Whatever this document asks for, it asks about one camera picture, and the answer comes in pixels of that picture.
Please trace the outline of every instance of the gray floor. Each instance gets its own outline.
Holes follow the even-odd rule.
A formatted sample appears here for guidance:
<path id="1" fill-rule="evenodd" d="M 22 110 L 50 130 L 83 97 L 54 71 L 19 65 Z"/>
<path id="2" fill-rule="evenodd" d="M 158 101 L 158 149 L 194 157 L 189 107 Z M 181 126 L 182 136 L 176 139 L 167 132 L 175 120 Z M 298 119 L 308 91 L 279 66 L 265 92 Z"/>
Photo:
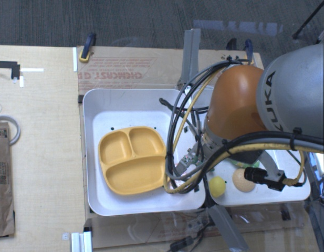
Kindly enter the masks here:
<path id="1" fill-rule="evenodd" d="M 246 39 L 266 66 L 314 44 L 324 29 L 324 7 L 293 40 L 323 0 L 0 0 L 0 45 L 83 45 L 178 48 L 184 31 L 202 29 L 201 49 L 237 49 Z"/>

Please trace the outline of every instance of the yellow divided plate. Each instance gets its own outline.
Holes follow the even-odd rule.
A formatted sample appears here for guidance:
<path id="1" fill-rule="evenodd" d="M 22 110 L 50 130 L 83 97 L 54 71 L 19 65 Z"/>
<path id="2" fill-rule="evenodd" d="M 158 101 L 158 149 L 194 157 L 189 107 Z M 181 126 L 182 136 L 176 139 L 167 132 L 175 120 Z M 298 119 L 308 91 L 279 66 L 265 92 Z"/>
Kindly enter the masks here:
<path id="1" fill-rule="evenodd" d="M 100 140 L 98 152 L 103 177 L 115 193 L 138 194 L 163 185 L 166 147 L 155 129 L 112 131 Z"/>

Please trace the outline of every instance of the yellow ball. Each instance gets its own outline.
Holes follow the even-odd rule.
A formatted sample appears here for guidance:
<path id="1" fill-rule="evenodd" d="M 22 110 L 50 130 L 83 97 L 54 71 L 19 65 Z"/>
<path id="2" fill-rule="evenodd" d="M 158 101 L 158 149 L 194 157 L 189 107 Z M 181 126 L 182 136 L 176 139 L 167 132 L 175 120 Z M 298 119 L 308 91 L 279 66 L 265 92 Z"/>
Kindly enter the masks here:
<path id="1" fill-rule="evenodd" d="M 208 188 L 211 195 L 217 198 L 225 193 L 226 183 L 220 176 L 215 176 L 208 182 Z"/>

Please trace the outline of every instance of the brown paper bag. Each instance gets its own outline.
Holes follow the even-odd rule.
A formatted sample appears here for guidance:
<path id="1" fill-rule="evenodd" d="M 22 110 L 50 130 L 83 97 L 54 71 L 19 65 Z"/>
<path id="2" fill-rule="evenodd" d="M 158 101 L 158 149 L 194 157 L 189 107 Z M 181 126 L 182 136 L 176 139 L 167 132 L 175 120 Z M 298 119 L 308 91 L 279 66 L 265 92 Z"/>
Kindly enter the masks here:
<path id="1" fill-rule="evenodd" d="M 9 125 L 0 122 L 0 237 L 15 230 L 9 140 Z"/>

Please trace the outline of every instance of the table surface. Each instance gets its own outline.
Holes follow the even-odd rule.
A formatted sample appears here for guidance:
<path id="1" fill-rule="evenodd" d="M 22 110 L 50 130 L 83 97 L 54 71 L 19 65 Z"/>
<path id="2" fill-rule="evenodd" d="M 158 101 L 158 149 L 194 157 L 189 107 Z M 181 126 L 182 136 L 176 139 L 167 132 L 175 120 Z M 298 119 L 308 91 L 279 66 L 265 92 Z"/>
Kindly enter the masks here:
<path id="1" fill-rule="evenodd" d="M 70 251 L 65 236 L 82 232 L 86 221 L 81 106 L 77 102 L 78 77 L 72 48 L 0 46 L 0 60 L 17 61 L 21 68 L 44 69 L 44 72 L 25 72 L 21 88 L 11 80 L 10 69 L 0 68 L 0 114 L 13 116 L 21 128 L 20 139 L 11 147 L 15 234 L 0 238 L 0 251 Z M 301 229 L 244 236 L 247 242 L 258 243 L 253 251 L 272 251 L 271 245 L 278 241 L 284 243 L 280 251 L 317 250 L 307 214 L 305 221 L 306 226 Z M 298 236 L 304 243 L 294 240 Z M 203 243 L 213 251 L 223 241 L 221 237 L 212 237 Z M 151 251 L 152 248 L 165 251 L 168 244 L 104 251 Z M 218 250 L 229 251 L 225 245 Z"/>

